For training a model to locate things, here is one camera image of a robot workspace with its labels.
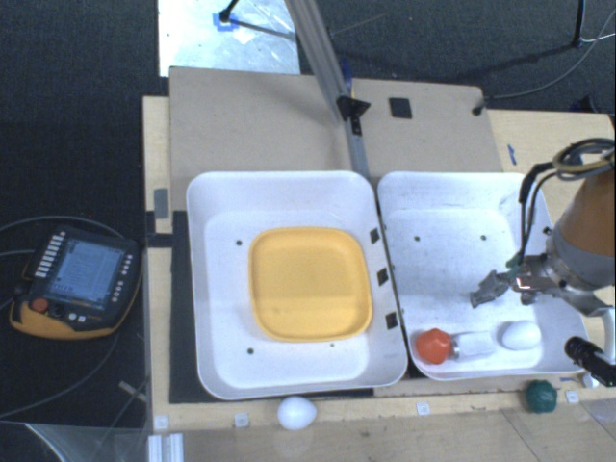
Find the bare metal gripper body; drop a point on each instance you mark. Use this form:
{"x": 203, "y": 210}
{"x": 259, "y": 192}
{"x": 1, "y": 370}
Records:
{"x": 539, "y": 279}

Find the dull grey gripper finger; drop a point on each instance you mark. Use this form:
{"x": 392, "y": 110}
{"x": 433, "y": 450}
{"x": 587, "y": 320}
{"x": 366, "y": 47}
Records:
{"x": 482, "y": 297}
{"x": 495, "y": 279}

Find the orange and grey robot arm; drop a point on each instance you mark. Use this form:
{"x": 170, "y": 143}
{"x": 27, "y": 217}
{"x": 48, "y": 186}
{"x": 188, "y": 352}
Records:
{"x": 589, "y": 219}

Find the white plastic tray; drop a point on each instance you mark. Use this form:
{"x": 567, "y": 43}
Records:
{"x": 221, "y": 277}
{"x": 447, "y": 267}

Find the white egg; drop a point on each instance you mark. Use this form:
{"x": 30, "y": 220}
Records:
{"x": 297, "y": 413}
{"x": 521, "y": 335}

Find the dark green round toy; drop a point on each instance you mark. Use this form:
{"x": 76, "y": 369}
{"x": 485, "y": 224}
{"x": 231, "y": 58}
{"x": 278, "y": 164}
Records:
{"x": 541, "y": 396}

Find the yellow plate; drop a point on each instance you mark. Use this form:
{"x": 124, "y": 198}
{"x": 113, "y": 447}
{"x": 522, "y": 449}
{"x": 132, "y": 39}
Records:
{"x": 310, "y": 284}

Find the brown cardboard board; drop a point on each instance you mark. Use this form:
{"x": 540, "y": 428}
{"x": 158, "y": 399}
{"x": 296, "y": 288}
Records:
{"x": 250, "y": 123}

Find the black cylinder on white bracket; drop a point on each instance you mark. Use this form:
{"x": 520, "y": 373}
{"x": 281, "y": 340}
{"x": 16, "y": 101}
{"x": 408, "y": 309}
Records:
{"x": 589, "y": 354}

